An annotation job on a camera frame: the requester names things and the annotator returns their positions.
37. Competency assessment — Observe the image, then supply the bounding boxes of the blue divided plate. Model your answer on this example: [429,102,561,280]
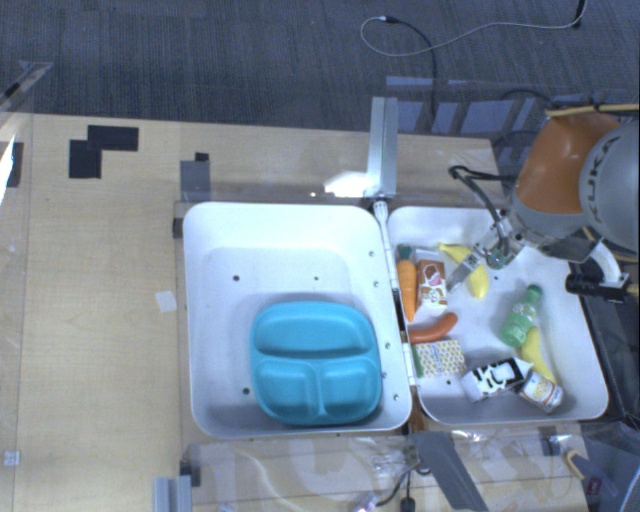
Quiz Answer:
[249,300,384,428]

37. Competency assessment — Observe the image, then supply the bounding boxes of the red sausage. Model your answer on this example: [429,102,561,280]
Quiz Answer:
[408,312,460,345]

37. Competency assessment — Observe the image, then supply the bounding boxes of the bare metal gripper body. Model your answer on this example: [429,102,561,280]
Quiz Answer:
[473,217,527,271]

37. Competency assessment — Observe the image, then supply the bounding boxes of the green plastic bottle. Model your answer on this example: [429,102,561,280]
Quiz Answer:
[500,284,544,348]

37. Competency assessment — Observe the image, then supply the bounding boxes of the white plastic tray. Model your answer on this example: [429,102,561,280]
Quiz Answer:
[387,205,611,428]
[182,201,414,441]

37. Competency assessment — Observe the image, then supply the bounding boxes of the black cylinder on white bracket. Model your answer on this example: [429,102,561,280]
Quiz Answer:
[564,243,634,304]

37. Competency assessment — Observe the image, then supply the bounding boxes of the yellow patterned carton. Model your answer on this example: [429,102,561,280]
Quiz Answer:
[411,339,468,379]

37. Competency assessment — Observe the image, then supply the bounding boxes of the orange and white juice carton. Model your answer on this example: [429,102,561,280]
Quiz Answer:
[415,259,449,314]

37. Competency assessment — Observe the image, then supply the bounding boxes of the black and white milk carton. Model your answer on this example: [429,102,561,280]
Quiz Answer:
[459,356,534,403]

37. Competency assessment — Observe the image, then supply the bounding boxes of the orange carrot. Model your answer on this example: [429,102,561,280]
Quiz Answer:
[395,244,419,323]

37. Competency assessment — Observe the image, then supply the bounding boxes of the yellow banana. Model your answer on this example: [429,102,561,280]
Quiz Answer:
[438,242,490,301]
[519,326,558,385]

